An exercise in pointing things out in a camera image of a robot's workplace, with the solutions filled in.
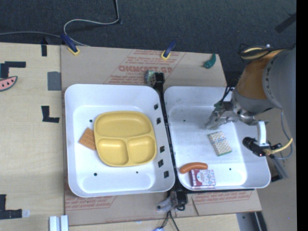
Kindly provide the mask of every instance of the toy sausage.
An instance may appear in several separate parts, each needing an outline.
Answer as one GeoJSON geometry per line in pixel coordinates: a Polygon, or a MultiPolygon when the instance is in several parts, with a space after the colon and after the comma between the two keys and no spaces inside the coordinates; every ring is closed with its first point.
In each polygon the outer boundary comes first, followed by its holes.
{"type": "Polygon", "coordinates": [[[189,172],[192,169],[207,169],[207,164],[205,164],[205,163],[198,163],[198,162],[196,162],[196,163],[188,163],[188,164],[183,165],[180,168],[180,173],[181,174],[185,174],[185,173],[189,172]]]}

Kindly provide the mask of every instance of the white cable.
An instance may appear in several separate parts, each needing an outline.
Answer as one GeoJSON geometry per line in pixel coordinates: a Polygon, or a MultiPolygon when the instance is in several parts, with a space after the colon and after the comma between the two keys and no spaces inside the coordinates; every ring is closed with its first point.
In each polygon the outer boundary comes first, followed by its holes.
{"type": "Polygon", "coordinates": [[[59,35],[56,35],[56,34],[45,33],[45,32],[38,32],[38,31],[7,32],[7,33],[0,33],[0,36],[12,35],[12,34],[43,34],[43,35],[53,36],[53,37],[56,37],[56,38],[61,38],[59,35]]]}
{"type": "MultiPolygon", "coordinates": [[[[116,6],[116,7],[115,7],[115,10],[116,10],[116,17],[117,17],[117,19],[116,19],[115,21],[109,22],[109,23],[103,23],[103,22],[96,22],[96,21],[84,20],[84,19],[74,19],[74,20],[70,20],[69,22],[66,22],[66,24],[65,24],[64,27],[63,27],[64,33],[67,34],[67,32],[66,32],[66,27],[67,27],[67,25],[69,25],[69,24],[72,23],[72,22],[76,22],[76,21],[82,21],[82,22],[87,22],[87,23],[93,23],[93,24],[103,25],[103,26],[113,25],[113,24],[119,22],[119,20],[120,20],[120,15],[119,15],[119,9],[118,9],[117,0],[115,0],[115,6],[116,6]]],[[[75,39],[73,39],[73,38],[71,38],[71,37],[70,37],[70,39],[71,39],[74,43],[76,43],[76,44],[78,44],[78,45],[89,46],[89,45],[80,43],[80,42],[76,41],[75,39]]]]}

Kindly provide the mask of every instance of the black carpet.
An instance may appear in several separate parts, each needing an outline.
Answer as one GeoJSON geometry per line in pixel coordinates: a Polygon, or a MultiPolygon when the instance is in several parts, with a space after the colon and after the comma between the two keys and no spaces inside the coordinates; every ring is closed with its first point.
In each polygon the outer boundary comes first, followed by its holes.
{"type": "MultiPolygon", "coordinates": [[[[75,22],[67,33],[91,46],[218,53],[234,85],[244,69],[241,44],[296,43],[296,0],[117,0],[122,24],[75,22]]],[[[0,0],[0,34],[43,31],[56,35],[72,19],[112,22],[114,0],[0,0]]],[[[40,44],[42,35],[0,36],[1,42],[40,44]]],[[[50,37],[54,44],[61,40],[50,37]]]]}

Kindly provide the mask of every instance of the yellow divided plate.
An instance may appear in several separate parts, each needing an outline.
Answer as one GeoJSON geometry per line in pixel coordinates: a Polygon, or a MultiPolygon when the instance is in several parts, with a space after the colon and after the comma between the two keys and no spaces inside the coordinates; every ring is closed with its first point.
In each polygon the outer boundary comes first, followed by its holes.
{"type": "Polygon", "coordinates": [[[151,162],[156,157],[156,139],[149,118],[136,111],[99,115],[94,137],[100,159],[109,166],[126,167],[151,162]]]}

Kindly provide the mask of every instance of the green object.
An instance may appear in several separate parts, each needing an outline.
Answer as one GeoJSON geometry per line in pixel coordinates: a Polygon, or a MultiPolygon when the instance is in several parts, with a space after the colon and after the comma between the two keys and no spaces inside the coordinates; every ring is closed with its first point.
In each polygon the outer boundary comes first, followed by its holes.
{"type": "Polygon", "coordinates": [[[155,72],[153,70],[147,70],[144,75],[144,82],[149,83],[154,74],[155,72]]]}
{"type": "Polygon", "coordinates": [[[213,54],[211,59],[204,63],[203,67],[209,69],[209,68],[211,68],[215,64],[215,62],[216,62],[216,55],[213,54]]]}
{"type": "Polygon", "coordinates": [[[219,100],[216,104],[214,104],[214,111],[219,111],[220,110],[220,107],[223,107],[223,102],[221,100],[219,100]]]}

